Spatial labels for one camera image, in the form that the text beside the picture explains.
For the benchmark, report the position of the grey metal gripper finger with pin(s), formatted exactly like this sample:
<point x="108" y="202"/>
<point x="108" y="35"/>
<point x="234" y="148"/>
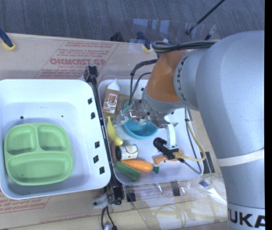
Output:
<point x="119" y="121"/>
<point x="142" y="122"/>

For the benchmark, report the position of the green block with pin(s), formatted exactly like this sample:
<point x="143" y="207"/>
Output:
<point x="128" y="172"/>

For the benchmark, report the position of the white and orange can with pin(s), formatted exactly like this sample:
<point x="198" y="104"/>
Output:
<point x="128" y="152"/>

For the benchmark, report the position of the white plastic tray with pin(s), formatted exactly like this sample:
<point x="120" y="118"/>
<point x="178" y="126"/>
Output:
<point x="150" y="174"/>
<point x="54" y="99"/>

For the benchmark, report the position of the yellow banana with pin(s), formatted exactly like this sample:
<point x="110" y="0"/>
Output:
<point x="112" y="130"/>

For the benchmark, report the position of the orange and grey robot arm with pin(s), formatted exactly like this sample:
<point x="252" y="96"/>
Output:
<point x="224" y="99"/>

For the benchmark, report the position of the brown cardboard board red print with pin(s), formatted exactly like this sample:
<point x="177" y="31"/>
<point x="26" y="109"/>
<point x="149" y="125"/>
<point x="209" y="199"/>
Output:
<point x="54" y="56"/>

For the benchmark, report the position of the orange carrot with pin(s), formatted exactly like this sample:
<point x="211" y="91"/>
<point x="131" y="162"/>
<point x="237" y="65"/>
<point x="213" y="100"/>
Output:
<point x="138" y="165"/>

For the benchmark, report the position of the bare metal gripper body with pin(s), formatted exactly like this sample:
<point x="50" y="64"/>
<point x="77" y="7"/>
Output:
<point x="136" y="109"/>

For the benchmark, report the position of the green divided plate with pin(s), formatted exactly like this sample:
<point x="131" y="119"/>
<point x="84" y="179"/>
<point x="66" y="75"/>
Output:
<point x="39" y="152"/>

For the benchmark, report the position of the black cylinder on white bracket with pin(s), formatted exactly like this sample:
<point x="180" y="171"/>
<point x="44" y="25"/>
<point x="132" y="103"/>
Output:
<point x="171" y="138"/>

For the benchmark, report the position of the blue bowl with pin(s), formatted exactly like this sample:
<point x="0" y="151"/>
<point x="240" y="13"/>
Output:
<point x="139" y="131"/>

